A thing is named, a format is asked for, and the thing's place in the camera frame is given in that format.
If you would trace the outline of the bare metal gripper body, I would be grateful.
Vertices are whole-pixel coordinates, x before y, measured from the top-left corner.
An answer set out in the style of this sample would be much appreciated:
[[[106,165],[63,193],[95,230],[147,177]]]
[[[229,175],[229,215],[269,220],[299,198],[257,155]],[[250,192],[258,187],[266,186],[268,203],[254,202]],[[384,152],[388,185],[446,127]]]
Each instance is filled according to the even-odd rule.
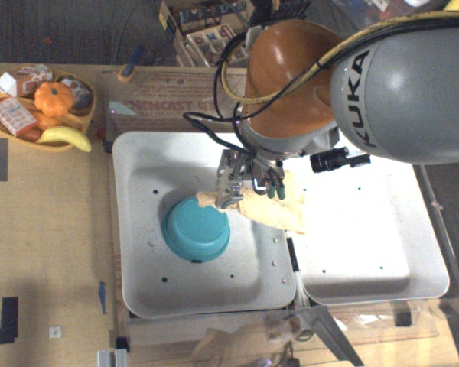
[[[258,196],[286,197],[285,172],[280,160],[225,149],[217,176],[218,197],[244,197],[244,188]]]

